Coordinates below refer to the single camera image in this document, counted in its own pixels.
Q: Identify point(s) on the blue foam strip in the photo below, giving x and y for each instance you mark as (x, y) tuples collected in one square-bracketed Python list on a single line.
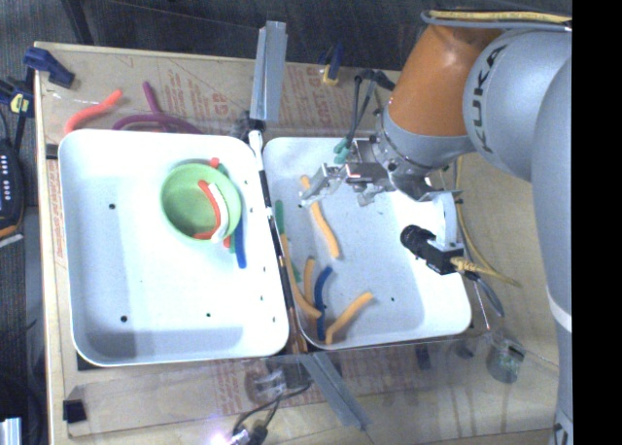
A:
[(320, 297), (240, 251)]

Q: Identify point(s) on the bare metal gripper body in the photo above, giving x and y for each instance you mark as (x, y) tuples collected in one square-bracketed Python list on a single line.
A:
[(371, 171)]

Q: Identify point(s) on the white foam strip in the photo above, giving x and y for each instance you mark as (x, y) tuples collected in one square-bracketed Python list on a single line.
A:
[(223, 210)]

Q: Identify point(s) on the orange foam strip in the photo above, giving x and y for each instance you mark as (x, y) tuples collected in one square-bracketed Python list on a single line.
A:
[(309, 280), (326, 231), (296, 287), (350, 314)]

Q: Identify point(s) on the thin black and white rod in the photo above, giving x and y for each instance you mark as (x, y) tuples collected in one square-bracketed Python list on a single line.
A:
[(265, 190)]

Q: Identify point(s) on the purple foam strip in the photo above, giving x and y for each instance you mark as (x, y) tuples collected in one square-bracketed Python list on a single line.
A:
[(155, 120), (151, 100)]

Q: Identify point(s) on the green foam strip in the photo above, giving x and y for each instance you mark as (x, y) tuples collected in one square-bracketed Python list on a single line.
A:
[(279, 217), (296, 274)]

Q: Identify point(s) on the green bowl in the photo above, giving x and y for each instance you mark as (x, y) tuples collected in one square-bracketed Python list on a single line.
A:
[(182, 200)]

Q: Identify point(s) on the brown cardboard board red print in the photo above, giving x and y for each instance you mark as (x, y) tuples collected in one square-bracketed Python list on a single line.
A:
[(146, 387)]

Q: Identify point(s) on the coral foam strip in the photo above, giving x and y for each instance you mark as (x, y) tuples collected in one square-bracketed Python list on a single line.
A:
[(90, 112)]

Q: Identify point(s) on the white plastic tray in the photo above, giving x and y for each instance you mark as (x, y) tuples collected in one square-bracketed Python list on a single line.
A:
[(146, 263), (379, 249)]

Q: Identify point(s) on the black cylinder on white bracket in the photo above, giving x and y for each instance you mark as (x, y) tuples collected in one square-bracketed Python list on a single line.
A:
[(430, 246)]

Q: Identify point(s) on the red foam strip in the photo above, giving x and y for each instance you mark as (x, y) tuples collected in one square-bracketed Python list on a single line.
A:
[(212, 202), (214, 161)]

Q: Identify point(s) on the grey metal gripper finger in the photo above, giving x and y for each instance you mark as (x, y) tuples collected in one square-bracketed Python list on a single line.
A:
[(326, 181), (370, 196)]

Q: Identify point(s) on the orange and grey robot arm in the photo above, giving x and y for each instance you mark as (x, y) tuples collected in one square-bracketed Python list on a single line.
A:
[(510, 108)]

